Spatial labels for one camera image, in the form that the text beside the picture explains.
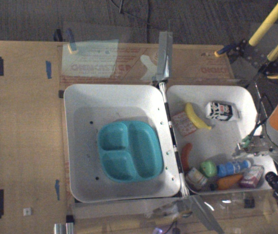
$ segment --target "orange toy vegetable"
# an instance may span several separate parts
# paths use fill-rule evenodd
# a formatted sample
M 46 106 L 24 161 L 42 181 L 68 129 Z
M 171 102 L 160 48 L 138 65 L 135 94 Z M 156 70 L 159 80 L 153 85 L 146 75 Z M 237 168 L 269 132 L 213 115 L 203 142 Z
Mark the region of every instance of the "orange toy vegetable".
M 189 162 L 188 162 L 188 157 L 189 157 L 189 154 L 192 150 L 192 147 L 193 145 L 191 143 L 187 143 L 183 149 L 182 149 L 182 152 L 181 152 L 181 164 L 182 164 L 182 169 L 183 171 L 186 173 L 190 170 L 190 167 L 189 167 Z
M 227 190 L 243 178 L 242 174 L 234 174 L 217 180 L 218 190 Z

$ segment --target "small box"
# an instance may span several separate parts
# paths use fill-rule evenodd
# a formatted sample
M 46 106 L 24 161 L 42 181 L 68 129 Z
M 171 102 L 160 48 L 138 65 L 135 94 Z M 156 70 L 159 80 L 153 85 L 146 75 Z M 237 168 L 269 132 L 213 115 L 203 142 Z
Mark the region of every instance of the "small box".
M 23 209 L 23 216 L 30 216 L 32 215 L 32 208 L 29 207 L 29 208 L 24 208 Z
M 245 171 L 242 180 L 239 182 L 240 186 L 244 188 L 256 188 L 263 172 L 263 166 L 251 166 L 248 170 Z
M 206 118 L 230 121 L 238 119 L 238 111 L 235 105 L 230 103 L 209 102 L 205 107 Z
M 186 137 L 197 130 L 185 112 L 174 115 L 173 123 L 183 137 Z

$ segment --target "green toy fruit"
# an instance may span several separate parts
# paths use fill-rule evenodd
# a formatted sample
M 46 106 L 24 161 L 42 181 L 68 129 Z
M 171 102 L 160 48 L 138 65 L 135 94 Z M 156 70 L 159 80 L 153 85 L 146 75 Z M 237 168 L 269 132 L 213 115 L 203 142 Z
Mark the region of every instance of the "green toy fruit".
M 200 171 L 206 177 L 213 177 L 217 174 L 217 167 L 211 160 L 207 160 L 201 163 Z

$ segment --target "white plastic bin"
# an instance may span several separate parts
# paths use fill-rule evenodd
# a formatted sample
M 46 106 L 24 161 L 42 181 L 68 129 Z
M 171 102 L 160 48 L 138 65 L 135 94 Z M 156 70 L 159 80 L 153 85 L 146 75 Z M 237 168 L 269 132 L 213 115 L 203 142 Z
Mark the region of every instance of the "white plastic bin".
M 191 102 L 197 115 L 212 125 L 212 130 L 198 129 L 183 138 L 175 131 L 178 148 L 193 144 L 190 164 L 211 159 L 216 164 L 232 160 L 236 145 L 255 125 L 256 109 L 249 92 L 236 86 L 172 86 L 167 91 L 170 113 L 183 111 Z M 205 119 L 205 105 L 213 100 L 234 103 L 239 120 L 217 121 Z M 161 92 L 149 85 L 76 84 L 64 93 L 66 125 L 69 145 L 70 185 L 74 197 L 81 202 L 119 199 L 171 197 L 180 190 L 179 172 L 168 127 Z M 102 126 L 121 120 L 140 120 L 157 133 L 162 150 L 164 169 L 151 180 L 121 183 L 109 179 L 102 170 L 97 150 L 97 134 Z M 264 166 L 264 174 L 276 172 L 269 156 L 250 156 L 255 164 Z M 256 190 L 270 189 L 261 179 Z M 251 189 L 233 188 L 211 192 L 203 188 L 200 194 L 228 193 Z

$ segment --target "black cable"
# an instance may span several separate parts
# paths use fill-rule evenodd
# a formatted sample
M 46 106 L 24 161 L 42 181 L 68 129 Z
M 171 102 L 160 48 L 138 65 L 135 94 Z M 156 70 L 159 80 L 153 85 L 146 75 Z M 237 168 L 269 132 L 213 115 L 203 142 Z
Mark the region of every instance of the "black cable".
M 109 0 L 116 8 L 118 8 L 119 9 L 119 6 L 113 1 L 113 0 Z M 148 4 L 148 8 L 147 8 L 147 12 L 146 12 L 146 15 L 147 15 L 147 19 L 146 20 L 144 20 L 144 19 L 142 19 L 142 18 L 139 18 L 139 17 L 137 17 L 137 16 L 135 16 L 135 15 L 133 15 L 133 14 L 131 14 L 131 13 L 128 13 L 127 11 L 125 11 L 125 10 L 122 10 L 121 12 L 122 12 L 122 14 L 125 14 L 125 15 L 127 15 L 127 16 L 129 16 L 129 17 L 132 17 L 132 18 L 135 18 L 136 20 L 138 20 L 138 21 L 141 21 L 142 23 L 144 23 L 144 24 L 146 24 L 147 26 L 150 26 L 150 27 L 152 27 L 152 28 L 156 28 L 157 29 L 157 27 L 156 26 L 154 26 L 153 24 L 151 24 L 148 20 L 149 20 L 149 14 L 150 14 L 150 5 L 149 5 L 149 0 L 146 0 L 147 1 L 147 4 Z
M 254 127 L 254 129 L 250 132 L 250 134 L 248 135 L 249 137 L 253 137 L 255 131 L 257 130 L 258 127 L 260 127 L 262 124 L 266 123 L 268 118 L 263 119 L 260 123 L 257 123 Z
M 177 223 L 177 220 L 174 220 L 174 221 L 172 222 L 172 224 L 169 226 L 169 228 L 167 229 L 167 231 L 164 232 L 164 234 L 167 234 L 167 233 L 172 229 L 172 227 L 174 226 L 175 223 Z
M 268 96 L 266 95 L 266 94 L 263 94 L 261 97 L 260 97 L 260 99 L 258 100 L 258 103 L 257 103 L 257 120 L 256 120 L 256 122 L 259 122 L 260 121 L 260 116 L 261 116 L 261 103 L 262 103 L 262 101 L 264 100 L 264 99 L 267 99 L 267 101 L 268 101 L 268 103 L 269 103 L 269 105 L 270 105 L 270 108 L 271 108 L 271 110 L 272 111 L 274 111 L 274 106 L 273 106 L 273 104 L 272 104 L 272 102 L 271 102 L 271 100 L 268 98 Z

